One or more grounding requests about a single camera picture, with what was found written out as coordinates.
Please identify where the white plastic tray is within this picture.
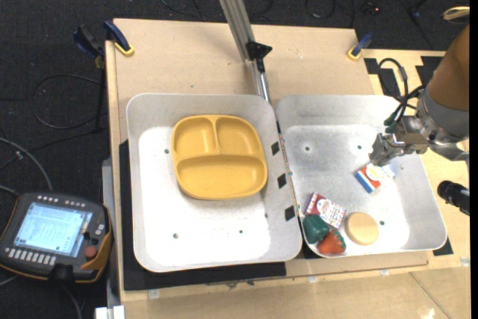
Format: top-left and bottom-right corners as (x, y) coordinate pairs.
(125, 92), (303, 273)
(275, 93), (448, 259)

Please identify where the orange toy carrot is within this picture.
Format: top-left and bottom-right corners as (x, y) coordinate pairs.
(317, 229), (347, 256)

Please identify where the yellow divided plate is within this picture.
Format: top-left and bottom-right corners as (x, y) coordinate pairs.
(170, 114), (269, 201)

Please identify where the beige round biscuit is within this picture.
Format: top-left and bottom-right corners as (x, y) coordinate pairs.
(344, 211), (380, 247)

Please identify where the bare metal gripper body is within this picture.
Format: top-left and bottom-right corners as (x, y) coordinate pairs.
(388, 115), (437, 157)

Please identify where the red white blue carton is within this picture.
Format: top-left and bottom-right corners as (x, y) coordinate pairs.
(353, 163), (396, 194)

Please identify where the pale wood board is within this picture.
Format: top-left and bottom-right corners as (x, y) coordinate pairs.
(105, 18), (429, 303)

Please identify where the white and red printed packet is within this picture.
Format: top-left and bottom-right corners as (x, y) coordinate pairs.
(302, 192), (347, 230)

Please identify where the green toy pepper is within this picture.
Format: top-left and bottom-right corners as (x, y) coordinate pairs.
(302, 214), (331, 245)

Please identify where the black cylinder on white bracket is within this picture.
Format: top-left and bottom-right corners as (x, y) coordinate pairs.
(436, 179), (471, 217)

